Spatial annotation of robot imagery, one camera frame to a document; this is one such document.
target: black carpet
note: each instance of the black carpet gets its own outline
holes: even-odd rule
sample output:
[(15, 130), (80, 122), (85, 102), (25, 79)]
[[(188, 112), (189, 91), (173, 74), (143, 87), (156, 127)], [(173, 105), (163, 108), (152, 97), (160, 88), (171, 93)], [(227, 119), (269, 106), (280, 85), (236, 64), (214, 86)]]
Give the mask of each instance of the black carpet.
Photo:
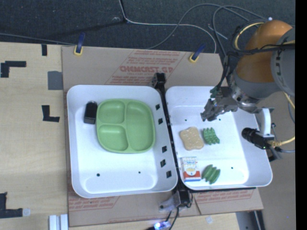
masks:
[[(174, 25), (141, 25), (128, 23), (119, 0), (0, 0), (0, 41), (54, 43), (24, 37), (77, 44), (85, 32), (85, 46), (151, 48), (162, 42)], [(272, 17), (295, 25), (295, 0), (122, 0), (128, 20), (137, 23), (177, 24), (190, 8), (198, 6), (182, 19), (181, 24), (201, 27), (214, 36), (216, 31), (225, 50), (237, 26), (247, 20)], [(214, 52), (214, 41), (208, 34), (192, 26), (178, 26), (171, 36), (155, 47), (161, 50), (195, 51), (205, 43), (204, 52)], [(217, 42), (217, 53), (222, 49)]]

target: wooden table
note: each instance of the wooden table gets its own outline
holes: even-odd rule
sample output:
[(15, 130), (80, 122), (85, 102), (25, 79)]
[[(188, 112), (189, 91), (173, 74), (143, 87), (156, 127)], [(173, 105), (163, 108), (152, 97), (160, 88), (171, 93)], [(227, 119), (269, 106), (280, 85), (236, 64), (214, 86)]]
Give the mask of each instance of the wooden table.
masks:
[[(30, 216), (0, 219), (0, 229), (48, 229), (48, 216), (68, 213), (63, 90), (48, 90), (47, 72), (62, 72), (61, 46), (0, 43), (0, 62), (26, 61), (0, 78), (0, 193), (7, 209), (29, 208)], [(43, 121), (42, 105), (59, 122)], [(236, 214), (178, 218), (173, 229), (239, 230)], [(154, 221), (74, 227), (76, 230), (143, 230)]]

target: white cable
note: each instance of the white cable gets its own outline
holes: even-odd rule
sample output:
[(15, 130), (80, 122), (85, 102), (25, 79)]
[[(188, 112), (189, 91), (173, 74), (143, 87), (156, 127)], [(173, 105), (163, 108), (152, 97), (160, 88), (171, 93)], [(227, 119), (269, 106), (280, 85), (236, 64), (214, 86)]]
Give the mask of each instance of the white cable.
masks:
[(197, 25), (193, 25), (193, 24), (180, 24), (180, 23), (178, 23), (178, 24), (168, 24), (168, 23), (141, 23), (141, 22), (134, 22), (134, 21), (132, 21), (132, 20), (130, 20), (130, 19), (128, 19), (128, 18), (126, 17), (124, 8), (123, 8), (123, 6), (122, 6), (122, 4), (121, 4), (121, 0), (118, 0), (118, 1), (119, 1), (119, 5), (120, 5), (121, 12), (122, 12), (122, 14), (123, 14), (123, 17), (124, 17), (124, 19), (125, 19), (128, 23), (131, 23), (131, 24), (138, 24), (138, 25), (152, 25), (152, 26), (176, 26), (176, 27), (177, 27), (177, 26), (190, 26), (190, 27), (198, 28), (198, 29), (202, 30), (203, 32), (205, 32), (207, 35), (209, 35), (209, 37), (213, 40), (213, 42), (214, 42), (214, 53), (216, 53), (217, 46), (216, 46), (216, 41), (215, 41), (214, 37), (213, 37), (208, 31), (206, 31), (205, 29), (203, 29), (202, 27), (197, 26)]

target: white tray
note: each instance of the white tray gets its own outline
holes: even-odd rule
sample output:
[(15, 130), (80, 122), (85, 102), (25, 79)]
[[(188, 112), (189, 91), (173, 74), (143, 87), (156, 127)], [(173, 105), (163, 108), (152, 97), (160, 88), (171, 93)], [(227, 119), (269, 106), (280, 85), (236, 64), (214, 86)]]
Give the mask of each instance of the white tray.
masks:
[[(220, 177), (212, 185), (209, 185), (209, 182), (205, 182), (205, 180), (184, 182), (184, 184), (193, 190), (268, 185), (272, 180), (272, 171), (266, 151), (255, 147), (241, 136), (242, 130), (246, 127), (258, 128), (254, 115), (239, 109), (237, 112), (219, 115), (216, 120), (211, 122), (202, 121), (200, 113), (204, 111), (212, 88), (175, 86), (166, 92), (179, 167), (181, 157), (196, 156), (200, 172), (209, 164), (221, 169)], [(189, 127), (197, 127), (201, 137), (204, 128), (212, 127), (220, 139), (220, 144), (205, 144), (200, 150), (186, 150), (179, 133)], [(180, 177), (184, 181), (181, 169)]]
[[(138, 154), (103, 149), (96, 126), (83, 122), (89, 101), (126, 98), (142, 101), (152, 110), (155, 145)], [(71, 179), (75, 192), (93, 198), (172, 190), (178, 181), (160, 94), (148, 86), (77, 85), (67, 93)]]

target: cardboard sheet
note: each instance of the cardboard sheet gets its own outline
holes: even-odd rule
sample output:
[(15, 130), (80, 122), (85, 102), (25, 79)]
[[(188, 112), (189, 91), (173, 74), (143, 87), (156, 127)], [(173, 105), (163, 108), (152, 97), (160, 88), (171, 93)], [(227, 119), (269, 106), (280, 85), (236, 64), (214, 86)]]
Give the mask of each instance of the cardboard sheet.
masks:
[[(165, 219), (168, 212), (159, 212), (158, 204), (167, 200), (172, 192), (97, 199), (81, 198), (74, 192), (70, 178), (66, 94), (69, 88), (78, 84), (151, 85), (156, 72), (166, 74), (165, 88), (214, 86), (222, 74), (218, 54), (200, 54), (199, 60), (191, 63), (191, 52), (85, 47), (83, 54), (76, 56), (73, 50), (72, 46), (62, 47), (70, 226)], [(205, 192), (193, 196), (192, 207), (181, 211), (179, 217), (263, 208), (257, 189)]]

